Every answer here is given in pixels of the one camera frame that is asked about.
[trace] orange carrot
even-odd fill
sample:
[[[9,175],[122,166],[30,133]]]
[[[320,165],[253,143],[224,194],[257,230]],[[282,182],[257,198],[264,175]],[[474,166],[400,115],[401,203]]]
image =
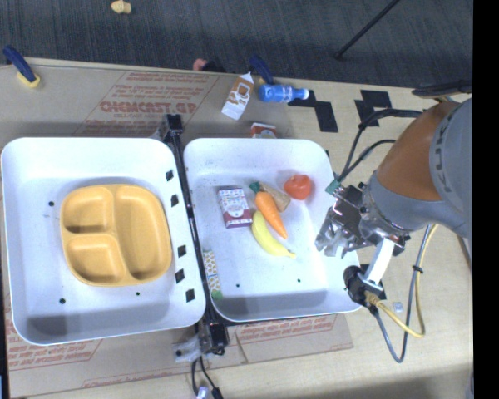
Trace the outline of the orange carrot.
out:
[[[274,197],[269,192],[259,190],[259,182],[254,182],[249,187],[255,192],[255,205],[257,205],[257,208],[263,214],[266,221],[279,235],[287,239],[288,234],[275,204]]]

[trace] white plastic tray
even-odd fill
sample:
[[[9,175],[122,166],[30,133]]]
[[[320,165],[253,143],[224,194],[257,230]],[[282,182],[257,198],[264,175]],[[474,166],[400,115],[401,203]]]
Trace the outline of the white plastic tray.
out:
[[[356,253],[343,259],[325,256],[314,240],[334,198],[325,192],[333,171],[325,151],[309,140],[197,139],[185,148],[184,161],[201,248],[215,256],[221,299],[216,311],[236,322],[293,318],[358,309],[345,291],[343,271],[358,265]],[[227,229],[216,198],[219,186],[243,187],[255,210],[250,183],[259,180],[282,189],[294,173],[313,181],[314,192],[292,200],[282,213],[286,244],[296,259],[267,254],[251,228]]]
[[[67,267],[61,202],[76,188],[110,183],[143,186],[164,207],[173,259],[155,281],[93,287]],[[12,320],[27,341],[49,345],[146,333],[188,327],[203,316],[205,294],[166,145],[152,139],[17,139],[2,152],[2,187]]]

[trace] red tomato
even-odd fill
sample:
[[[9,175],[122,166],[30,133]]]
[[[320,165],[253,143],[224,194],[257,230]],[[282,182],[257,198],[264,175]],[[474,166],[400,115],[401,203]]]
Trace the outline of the red tomato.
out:
[[[310,194],[312,183],[307,175],[292,175],[284,182],[284,191],[296,200],[304,200]]]

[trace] yellow banana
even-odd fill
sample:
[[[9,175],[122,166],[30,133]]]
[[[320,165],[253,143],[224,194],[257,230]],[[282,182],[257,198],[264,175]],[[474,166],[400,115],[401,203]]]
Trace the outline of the yellow banana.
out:
[[[253,223],[251,224],[251,232],[257,239],[259,245],[268,253],[274,256],[289,256],[295,259],[296,255],[290,253],[284,245],[282,245],[268,229],[266,220],[260,211],[255,211],[253,214]]]

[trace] orange divided dish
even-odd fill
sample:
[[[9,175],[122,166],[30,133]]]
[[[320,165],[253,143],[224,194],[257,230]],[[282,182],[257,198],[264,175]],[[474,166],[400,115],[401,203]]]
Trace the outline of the orange divided dish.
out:
[[[61,233],[68,268],[90,285],[150,282],[172,261],[165,211],[159,199],[140,186],[73,190],[62,203]]]

